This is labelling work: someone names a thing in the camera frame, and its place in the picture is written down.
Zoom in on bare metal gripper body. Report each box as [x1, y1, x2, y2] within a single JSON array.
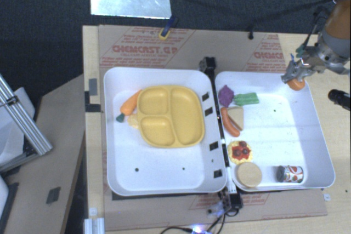
[[299, 46, 350, 75]]

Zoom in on orange rounded toy food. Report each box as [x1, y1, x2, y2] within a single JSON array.
[[286, 78, 306, 92]]

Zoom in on green toy beans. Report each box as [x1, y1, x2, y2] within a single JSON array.
[[233, 92, 260, 107]]

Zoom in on white plastic tray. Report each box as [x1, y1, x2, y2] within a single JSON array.
[[103, 66, 228, 197], [214, 71, 336, 192]]

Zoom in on brown cardboard board, red print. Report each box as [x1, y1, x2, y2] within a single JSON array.
[[97, 25, 329, 231]]

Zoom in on tan bread slice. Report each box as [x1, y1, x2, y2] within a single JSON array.
[[227, 106, 245, 131]]

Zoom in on purple grapes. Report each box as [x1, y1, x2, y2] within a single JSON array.
[[218, 84, 235, 108]]

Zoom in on red sausage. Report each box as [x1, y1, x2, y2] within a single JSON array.
[[220, 106, 241, 138]]

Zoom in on thin black and white rod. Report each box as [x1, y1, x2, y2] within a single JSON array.
[[207, 70, 234, 193]]

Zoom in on yellow pizza with red sauce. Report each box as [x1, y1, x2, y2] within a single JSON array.
[[227, 140, 254, 165]]

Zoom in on small red and white can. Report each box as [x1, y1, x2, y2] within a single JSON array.
[[275, 164, 304, 184]]

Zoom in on round tan biscuit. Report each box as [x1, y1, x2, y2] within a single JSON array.
[[234, 162, 263, 189]]

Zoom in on yellow divided plate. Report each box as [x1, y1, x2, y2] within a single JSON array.
[[136, 85, 206, 149]]

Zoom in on orange carrot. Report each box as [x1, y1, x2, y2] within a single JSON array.
[[115, 89, 143, 123]]

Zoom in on pale yellow toy food piece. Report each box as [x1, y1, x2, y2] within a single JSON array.
[[127, 113, 141, 130]]

